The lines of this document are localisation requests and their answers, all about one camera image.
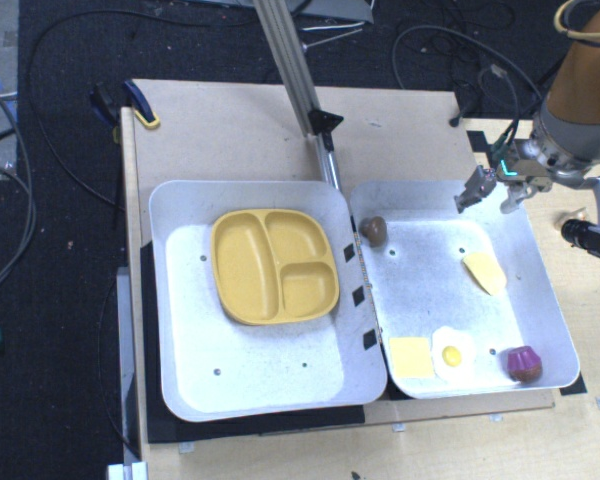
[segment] egg white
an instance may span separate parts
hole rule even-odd
[[[457,366],[448,365],[443,358],[446,347],[455,347],[461,355]],[[433,369],[441,379],[452,383],[470,382],[474,377],[476,346],[470,334],[448,326],[437,329],[431,337]]]

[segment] black floor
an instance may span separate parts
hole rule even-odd
[[[569,47],[552,27],[565,1],[378,0],[373,26],[310,48],[307,59],[316,85],[397,89],[391,59],[397,34],[432,25],[497,50],[541,84]],[[24,258],[0,287],[6,344],[0,354],[0,480],[104,478],[108,464],[122,461],[97,369],[104,309],[102,381],[117,417],[115,293],[106,296],[126,254],[124,218],[116,208],[123,204],[116,200],[120,151],[92,112],[90,89],[103,83],[123,104],[120,83],[127,78],[279,83],[254,19],[248,9],[163,0],[20,0],[18,115],[38,222]],[[301,38],[310,43],[334,34]],[[403,86],[453,90],[470,115],[512,117],[506,86],[488,75],[487,95],[478,85],[493,55],[451,37],[427,30],[403,38],[395,55]],[[516,68],[498,64],[511,73],[521,105],[532,103]],[[230,108],[217,110],[213,118],[231,118]],[[23,190],[0,183],[0,266],[17,247],[25,211]]]

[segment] yellow square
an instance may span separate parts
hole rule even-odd
[[[435,375],[427,338],[390,338],[393,374],[397,378],[430,378]]]

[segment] black bracket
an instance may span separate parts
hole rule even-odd
[[[311,123],[313,133],[314,135],[322,136],[324,148],[329,152],[333,151],[333,138],[331,137],[331,132],[335,130],[336,126],[343,120],[344,117],[325,112],[324,110],[314,109],[309,112],[309,122]]]

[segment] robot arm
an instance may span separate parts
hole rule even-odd
[[[585,1],[592,0],[570,0],[556,13],[556,29],[574,43],[534,116],[530,138],[505,140],[503,134],[492,148],[490,168],[478,166],[455,199],[462,212],[501,182],[508,191],[501,211],[510,213],[524,199],[551,190],[553,183],[593,189],[598,224],[565,223],[563,236],[600,257],[600,179],[585,178],[600,164],[600,10],[582,31],[570,30],[566,23],[571,11]]]

